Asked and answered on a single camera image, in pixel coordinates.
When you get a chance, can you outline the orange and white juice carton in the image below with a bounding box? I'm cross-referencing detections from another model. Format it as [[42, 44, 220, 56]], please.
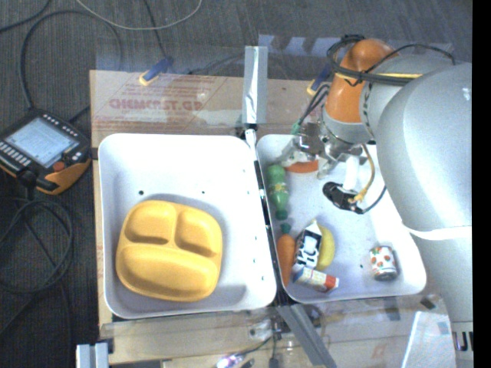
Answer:
[[292, 264, 341, 294]]

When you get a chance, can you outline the green plastic bottle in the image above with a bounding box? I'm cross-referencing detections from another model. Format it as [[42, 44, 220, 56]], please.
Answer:
[[266, 163, 291, 222]]

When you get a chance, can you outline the black cylinder on white bracket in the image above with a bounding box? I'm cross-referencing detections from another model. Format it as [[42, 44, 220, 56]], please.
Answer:
[[322, 155, 366, 215]]

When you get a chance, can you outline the yellow divided plate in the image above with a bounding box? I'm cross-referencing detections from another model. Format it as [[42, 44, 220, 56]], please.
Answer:
[[114, 199, 225, 304]]

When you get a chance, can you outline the white plastic tray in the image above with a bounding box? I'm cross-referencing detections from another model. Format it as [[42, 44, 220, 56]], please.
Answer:
[[255, 133, 428, 305], [97, 133, 278, 320]]

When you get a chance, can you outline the black and white milk carton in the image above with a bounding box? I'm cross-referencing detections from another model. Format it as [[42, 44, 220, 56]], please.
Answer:
[[294, 220, 324, 271]]

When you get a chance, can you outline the orange carrot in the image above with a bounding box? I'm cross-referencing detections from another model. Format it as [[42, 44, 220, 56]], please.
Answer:
[[276, 223, 297, 288]]

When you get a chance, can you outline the brown cardboard board, red print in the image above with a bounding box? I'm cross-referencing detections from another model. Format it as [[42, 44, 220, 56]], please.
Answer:
[[88, 69, 454, 364]]

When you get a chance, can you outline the white can with red print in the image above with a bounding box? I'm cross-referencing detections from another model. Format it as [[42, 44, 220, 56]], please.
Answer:
[[368, 245, 399, 282]]

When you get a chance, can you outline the orange and white round container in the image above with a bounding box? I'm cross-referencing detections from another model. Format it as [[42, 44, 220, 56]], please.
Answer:
[[282, 158, 321, 175]]

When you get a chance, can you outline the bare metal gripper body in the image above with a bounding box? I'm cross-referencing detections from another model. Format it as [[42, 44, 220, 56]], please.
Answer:
[[292, 122, 364, 165]]

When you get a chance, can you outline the yellow banana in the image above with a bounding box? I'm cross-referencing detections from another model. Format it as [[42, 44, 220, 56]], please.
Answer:
[[315, 224, 337, 272]]

